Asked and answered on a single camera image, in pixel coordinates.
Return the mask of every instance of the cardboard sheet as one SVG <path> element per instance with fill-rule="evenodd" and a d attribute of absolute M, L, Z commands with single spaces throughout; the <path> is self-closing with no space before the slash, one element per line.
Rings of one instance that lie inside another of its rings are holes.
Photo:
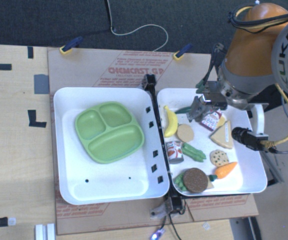
<path fill-rule="evenodd" d="M 208 71 L 209 54 L 186 53 L 179 61 L 170 52 L 78 49 L 62 55 L 58 48 L 48 49 L 50 110 L 56 196 L 57 234 L 73 234 L 160 225 L 151 218 L 150 209 L 164 199 L 72 205 L 59 192 L 54 93 L 64 87 L 141 87 L 145 74 L 154 74 L 158 92 L 164 88 L 194 88 Z M 209 80 L 215 80 L 213 70 Z M 255 216 L 258 210 L 251 194 L 190 198 L 187 210 L 176 215 L 174 223 Z"/>

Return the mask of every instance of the table surface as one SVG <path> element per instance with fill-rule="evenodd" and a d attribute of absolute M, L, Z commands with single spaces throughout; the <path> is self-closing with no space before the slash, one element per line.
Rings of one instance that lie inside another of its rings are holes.
<path fill-rule="evenodd" d="M 55 185 L 49 94 L 36 95 L 34 75 L 48 75 L 48 50 L 34 47 L 28 59 L 26 46 L 0 45 L 0 218 L 15 218 L 16 225 L 0 227 L 0 239 L 34 239 L 38 224 L 55 224 Z M 36 121 L 46 127 L 29 127 L 28 110 L 36 110 Z M 229 219 L 179 223 L 176 230 L 183 240 L 232 240 Z M 156 226 L 57 235 L 58 240 L 149 239 Z M 163 239 L 176 240 L 171 225 Z"/>

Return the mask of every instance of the gray floor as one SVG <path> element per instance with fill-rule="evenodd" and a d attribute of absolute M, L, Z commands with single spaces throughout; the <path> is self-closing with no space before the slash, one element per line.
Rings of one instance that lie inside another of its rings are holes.
<path fill-rule="evenodd" d="M 281 140 L 288 135 L 288 118 L 282 106 L 265 113 L 265 133 L 272 141 Z M 288 150 L 288 141 L 278 145 L 277 148 Z M 261 193 L 254 194 L 259 212 L 255 217 L 259 230 L 257 225 L 253 225 L 252 234 L 250 218 L 231 220 L 235 240 L 288 240 L 288 154 L 268 153 L 268 157 L 282 181 L 269 185 Z M 263 164 L 268 180 L 274 179 L 268 164 L 265 161 Z"/>

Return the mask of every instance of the yellow banana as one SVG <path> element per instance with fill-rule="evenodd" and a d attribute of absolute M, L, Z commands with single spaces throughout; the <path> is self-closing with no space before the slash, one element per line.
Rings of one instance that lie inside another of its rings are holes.
<path fill-rule="evenodd" d="M 178 130 L 179 122 L 178 117 L 175 112 L 171 111 L 167 105 L 164 106 L 166 110 L 168 125 L 164 132 L 164 137 L 170 137 L 176 133 Z"/>

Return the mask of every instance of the green plate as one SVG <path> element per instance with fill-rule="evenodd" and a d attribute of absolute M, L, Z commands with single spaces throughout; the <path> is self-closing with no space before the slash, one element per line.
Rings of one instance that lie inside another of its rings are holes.
<path fill-rule="evenodd" d="M 123 159 L 144 144 L 144 134 L 135 117 L 115 101 L 84 110 L 76 117 L 75 129 L 86 152 L 101 164 Z"/>

